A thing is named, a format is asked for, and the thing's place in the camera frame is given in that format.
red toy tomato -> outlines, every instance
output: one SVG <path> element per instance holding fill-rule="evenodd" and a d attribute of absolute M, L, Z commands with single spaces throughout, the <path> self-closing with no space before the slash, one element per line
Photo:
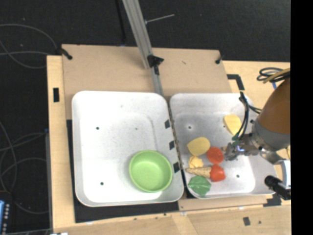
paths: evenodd
<path fill-rule="evenodd" d="M 214 182 L 224 180 L 226 178 L 224 169 L 220 167 L 218 164 L 213 165 L 210 172 L 210 178 Z"/>
<path fill-rule="evenodd" d="M 211 147 L 210 149 L 208 149 L 206 156 L 208 160 L 215 165 L 220 164 L 224 160 L 222 150 L 217 147 Z"/>

brown cylinder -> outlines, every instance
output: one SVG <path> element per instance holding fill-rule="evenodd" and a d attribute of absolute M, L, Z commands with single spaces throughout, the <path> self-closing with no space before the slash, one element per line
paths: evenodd
<path fill-rule="evenodd" d="M 290 78 L 276 88 L 258 117 L 265 129 L 290 134 Z"/>

black bracket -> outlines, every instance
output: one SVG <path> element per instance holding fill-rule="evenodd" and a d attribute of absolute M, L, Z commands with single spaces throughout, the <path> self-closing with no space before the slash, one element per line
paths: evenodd
<path fill-rule="evenodd" d="M 148 59 L 148 63 L 149 63 L 150 68 L 153 67 L 155 69 L 155 74 L 160 75 L 160 72 L 158 70 L 158 66 L 164 61 L 164 59 L 160 58 L 160 57 L 153 56 L 153 55 L 149 55 L 147 57 L 147 59 Z"/>

green plate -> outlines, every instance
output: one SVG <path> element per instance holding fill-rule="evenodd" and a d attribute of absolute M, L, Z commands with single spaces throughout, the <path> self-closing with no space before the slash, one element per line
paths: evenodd
<path fill-rule="evenodd" d="M 137 152 L 129 164 L 132 182 L 146 192 L 165 190 L 173 178 L 173 170 L 168 159 L 157 151 Z"/>

black floor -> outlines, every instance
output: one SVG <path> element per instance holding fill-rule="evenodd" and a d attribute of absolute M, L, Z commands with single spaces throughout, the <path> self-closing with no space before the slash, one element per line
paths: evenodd
<path fill-rule="evenodd" d="M 153 47 L 218 49 L 225 60 L 283 61 L 291 56 L 291 0 L 139 0 L 146 20 L 174 14 L 149 23 Z M 126 45 L 134 37 L 124 8 Z M 47 33 L 61 44 L 120 45 L 123 36 L 114 0 L 0 0 L 0 40 L 8 51 L 41 51 L 54 54 L 53 43 L 38 31 L 4 24 L 23 24 Z M 30 69 L 0 50 L 0 122 L 11 142 L 48 131 L 46 69 Z M 45 65 L 39 54 L 12 54 L 30 67 Z M 49 227 L 45 136 L 33 135 L 13 147 L 0 128 L 0 190 L 12 193 L 13 230 Z"/>

